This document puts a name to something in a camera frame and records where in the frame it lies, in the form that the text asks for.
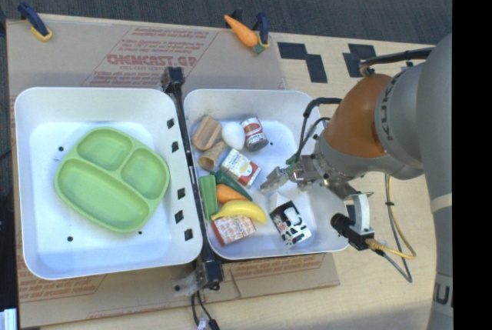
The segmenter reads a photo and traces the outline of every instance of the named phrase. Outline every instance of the orange carrot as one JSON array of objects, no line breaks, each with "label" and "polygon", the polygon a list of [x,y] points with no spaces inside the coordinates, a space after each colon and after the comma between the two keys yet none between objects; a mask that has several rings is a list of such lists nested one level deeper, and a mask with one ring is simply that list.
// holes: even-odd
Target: orange carrot
[{"label": "orange carrot", "polygon": [[239,22],[236,19],[233,19],[232,17],[229,17],[228,15],[224,15],[225,21],[229,24],[229,26],[232,28],[234,33],[236,34],[237,37],[239,37],[239,40],[241,40],[247,47],[255,47],[256,44],[258,43],[258,37],[256,34],[250,30],[245,24],[242,22]]},{"label": "orange carrot", "polygon": [[226,184],[216,184],[215,189],[217,190],[217,201],[221,204],[230,202],[231,200],[248,200],[246,196],[243,196]]}]

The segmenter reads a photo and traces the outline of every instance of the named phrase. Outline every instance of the green plate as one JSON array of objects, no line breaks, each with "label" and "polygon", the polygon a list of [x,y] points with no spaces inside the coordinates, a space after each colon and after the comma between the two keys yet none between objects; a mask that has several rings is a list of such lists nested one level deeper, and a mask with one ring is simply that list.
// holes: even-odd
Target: green plate
[{"label": "green plate", "polygon": [[55,173],[61,199],[115,232],[134,232],[152,216],[169,186],[169,167],[139,140],[114,128],[86,133]]}]

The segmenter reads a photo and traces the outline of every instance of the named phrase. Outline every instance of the white ball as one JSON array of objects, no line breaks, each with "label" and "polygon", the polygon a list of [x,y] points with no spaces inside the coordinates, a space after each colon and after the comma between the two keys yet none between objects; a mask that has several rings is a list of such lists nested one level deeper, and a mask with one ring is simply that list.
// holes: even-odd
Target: white ball
[{"label": "white ball", "polygon": [[244,147],[246,133],[240,123],[227,122],[222,126],[222,139],[229,147],[240,151]]}]

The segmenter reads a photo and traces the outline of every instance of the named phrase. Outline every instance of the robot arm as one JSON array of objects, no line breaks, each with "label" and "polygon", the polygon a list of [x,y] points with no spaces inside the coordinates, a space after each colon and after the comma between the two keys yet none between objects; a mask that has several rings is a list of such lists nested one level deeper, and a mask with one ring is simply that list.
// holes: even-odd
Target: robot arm
[{"label": "robot arm", "polygon": [[320,183],[344,199],[356,193],[349,182],[367,172],[402,180],[425,174],[437,241],[427,328],[452,329],[452,35],[431,50],[418,51],[417,58],[426,61],[393,78],[364,70],[364,78],[347,93],[320,134],[314,153],[289,159],[289,166],[276,168],[261,188],[267,191],[288,180],[299,188]]}]

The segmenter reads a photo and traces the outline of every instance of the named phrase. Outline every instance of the green cucumber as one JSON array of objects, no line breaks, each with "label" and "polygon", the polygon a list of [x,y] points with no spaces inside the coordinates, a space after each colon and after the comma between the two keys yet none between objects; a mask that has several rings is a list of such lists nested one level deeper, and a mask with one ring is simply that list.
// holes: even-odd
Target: green cucumber
[{"label": "green cucumber", "polygon": [[210,216],[218,211],[217,188],[213,175],[204,175],[198,179],[200,185],[201,202],[205,211],[205,218],[210,220]]},{"label": "green cucumber", "polygon": [[216,172],[210,172],[210,174],[215,177],[215,183],[216,184],[227,185],[229,188],[233,188],[236,192],[241,193],[250,202],[253,201],[253,198],[246,192],[246,190],[241,186],[241,184],[239,182],[237,182],[236,180],[234,180],[224,170],[219,169]]}]

